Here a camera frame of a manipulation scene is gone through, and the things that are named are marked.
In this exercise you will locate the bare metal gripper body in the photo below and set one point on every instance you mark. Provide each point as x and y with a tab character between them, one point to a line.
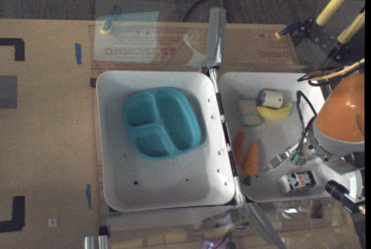
313	152

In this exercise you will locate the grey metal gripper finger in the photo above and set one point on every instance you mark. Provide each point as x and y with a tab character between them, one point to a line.
279	158
269	167

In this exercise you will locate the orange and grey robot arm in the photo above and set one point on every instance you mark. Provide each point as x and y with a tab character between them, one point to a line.
339	117

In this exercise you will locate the orange carrot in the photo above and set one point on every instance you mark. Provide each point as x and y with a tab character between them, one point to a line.
251	161

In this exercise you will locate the white plastic tray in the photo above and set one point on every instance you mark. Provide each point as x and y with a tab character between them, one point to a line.
162	184
278	137

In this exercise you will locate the black and white cow carton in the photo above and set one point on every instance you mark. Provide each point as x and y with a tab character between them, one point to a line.
298	181

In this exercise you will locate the yellow banana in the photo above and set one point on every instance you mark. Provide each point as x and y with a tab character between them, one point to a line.
275	113

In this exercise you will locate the white and green patterned packet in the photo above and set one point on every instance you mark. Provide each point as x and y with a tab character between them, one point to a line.
248	113

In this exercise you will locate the white and grey can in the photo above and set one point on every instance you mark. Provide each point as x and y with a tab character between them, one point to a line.
271	98

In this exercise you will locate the teal divided plate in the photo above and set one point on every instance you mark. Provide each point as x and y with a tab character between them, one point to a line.
162	123

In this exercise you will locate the brown cardboard board red print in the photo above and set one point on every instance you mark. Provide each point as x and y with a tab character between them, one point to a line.
249	45

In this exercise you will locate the black cylinder on white bracket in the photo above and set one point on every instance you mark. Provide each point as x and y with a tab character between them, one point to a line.
340	193

